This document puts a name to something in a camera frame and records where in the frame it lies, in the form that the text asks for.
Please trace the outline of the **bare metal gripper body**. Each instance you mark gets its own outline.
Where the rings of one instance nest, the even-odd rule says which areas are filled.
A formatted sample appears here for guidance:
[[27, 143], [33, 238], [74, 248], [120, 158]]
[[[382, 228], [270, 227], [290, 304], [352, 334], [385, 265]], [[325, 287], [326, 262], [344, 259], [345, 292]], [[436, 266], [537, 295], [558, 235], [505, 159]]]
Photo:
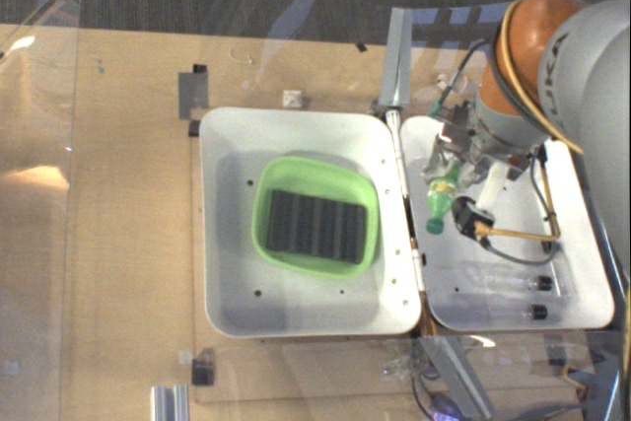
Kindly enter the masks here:
[[457, 178], [460, 166], [469, 162], [479, 167], [481, 182], [497, 164], [507, 170], [509, 180], [515, 181], [525, 172], [525, 149], [492, 133], [480, 110], [481, 106], [468, 102], [446, 109], [440, 116], [443, 126], [435, 141], [448, 144], [457, 157]]

